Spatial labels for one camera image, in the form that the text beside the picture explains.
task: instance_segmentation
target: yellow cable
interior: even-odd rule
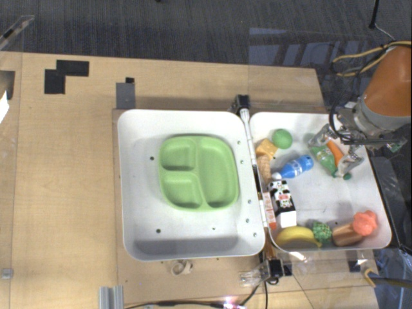
[[[365,277],[366,281],[368,282],[369,285],[371,285],[373,288],[376,287],[376,284],[370,279],[369,273],[373,272],[371,268],[368,268],[364,271],[363,276]]]
[[[337,61],[341,60],[341,59],[356,59],[359,57],[363,57],[363,56],[367,56],[369,54],[372,53],[376,53],[376,52],[381,52],[382,50],[387,50],[388,48],[392,47],[392,46],[399,46],[399,45],[404,45],[404,46],[412,46],[412,41],[393,41],[390,42],[389,44],[384,44],[381,47],[376,47],[367,51],[363,51],[362,53],[357,53],[357,54],[349,54],[349,55],[341,55],[336,57],[333,61],[333,63],[336,63]],[[377,60],[375,60],[374,62],[372,62],[370,65],[366,66],[360,73],[364,73],[365,71],[368,71],[370,68],[374,67],[376,64],[378,64],[386,55],[382,55],[381,57],[379,57]],[[349,72],[349,73],[342,73],[339,72],[336,75],[339,77],[353,77],[357,74],[357,72]]]

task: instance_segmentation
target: white tray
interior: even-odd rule
[[[257,113],[250,120],[255,143],[284,128],[294,142],[279,149],[272,171],[308,154],[307,141],[328,122],[327,115]],[[165,202],[158,177],[161,144],[176,135],[210,135],[232,149],[239,178],[239,198],[226,209],[212,212],[178,210]],[[129,110],[118,121],[124,246],[141,261],[224,256],[251,256],[264,245],[260,213],[247,139],[239,117],[228,112]],[[334,227],[352,221],[356,212],[376,213],[378,228],[351,247],[325,245],[320,250],[384,248],[391,229],[370,161],[352,170],[352,179],[332,178],[317,162],[313,169],[288,184],[297,209],[297,223],[311,227],[320,221]],[[279,229],[272,232],[275,239]],[[305,245],[298,251],[317,250]]]
[[[274,172],[291,159],[310,155],[308,140],[327,123],[328,115],[325,114],[263,112],[256,113],[250,119],[250,128],[254,143],[264,138],[272,138],[272,133],[276,129],[283,128],[291,132],[291,148],[278,149],[276,159],[271,162],[271,170]],[[332,178],[318,162],[314,162],[314,167],[310,171],[287,180],[296,207],[298,225],[311,227],[316,220],[333,228],[352,222],[356,212],[369,209],[377,215],[378,228],[360,243],[350,247],[326,245],[321,250],[384,248],[391,241],[388,217],[365,148],[360,148],[357,154],[364,157],[365,161],[351,171],[350,180]],[[273,238],[279,230],[272,232]]]
[[[165,202],[158,153],[176,135],[211,135],[232,149],[239,198],[215,212]],[[228,112],[129,110],[118,121],[124,246],[135,259],[251,256],[264,245],[262,219],[243,123]]]

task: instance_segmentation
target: carrot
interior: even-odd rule
[[[337,167],[337,164],[343,157],[343,153],[335,144],[335,142],[329,141],[328,143],[326,143],[326,145],[328,146],[329,150],[333,153],[333,156],[335,157],[335,165]]]

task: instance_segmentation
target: blue bottle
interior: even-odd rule
[[[303,172],[309,171],[314,166],[314,161],[310,156],[305,154],[298,159],[291,160],[283,166],[283,168],[272,174],[274,180],[281,180],[283,178],[295,178]]]

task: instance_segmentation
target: toy food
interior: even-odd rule
[[[336,246],[352,245],[361,241],[364,236],[369,236],[377,227],[374,212],[358,212],[354,215],[352,223],[333,228],[333,242]]]
[[[312,231],[314,232],[315,239],[321,243],[328,243],[332,238],[332,230],[325,223],[315,221]]]
[[[257,168],[259,169],[259,174],[262,177],[265,185],[272,180],[272,175],[270,174],[270,160],[267,155],[259,156],[256,159]]]
[[[296,225],[296,208],[288,183],[285,180],[270,182],[267,186],[272,201],[276,204],[276,222],[281,228]]]
[[[315,239],[312,230],[309,228],[300,227],[298,225],[283,229],[279,232],[279,234],[277,234],[275,239],[275,243],[280,247],[290,243],[291,241],[305,241],[307,243],[315,244],[318,247],[322,246],[322,243]]]
[[[278,129],[272,135],[272,142],[280,149],[289,149],[292,146],[292,135],[286,129]]]
[[[283,166],[283,168],[272,174],[274,180],[281,180],[283,178],[294,178],[303,172],[309,171],[314,166],[314,161],[307,154],[300,156],[296,160],[291,160]]]
[[[267,155],[270,160],[273,159],[276,151],[277,147],[274,146],[273,143],[266,138],[257,146],[256,156]]]
[[[310,149],[314,153],[316,160],[320,162],[323,167],[327,168],[333,176],[337,168],[335,165],[335,157],[329,148],[323,145],[321,147],[311,147]]]
[[[369,236],[377,227],[376,214],[371,211],[358,212],[353,217],[352,227],[362,236]]]
[[[348,246],[361,241],[363,236],[354,231],[352,223],[348,223],[333,228],[332,239],[336,246]]]
[[[326,146],[329,148],[330,152],[332,152],[333,157],[335,158],[335,166],[337,167],[339,164],[339,161],[341,161],[343,157],[342,151],[339,149],[339,147],[336,145],[335,142],[329,141]]]

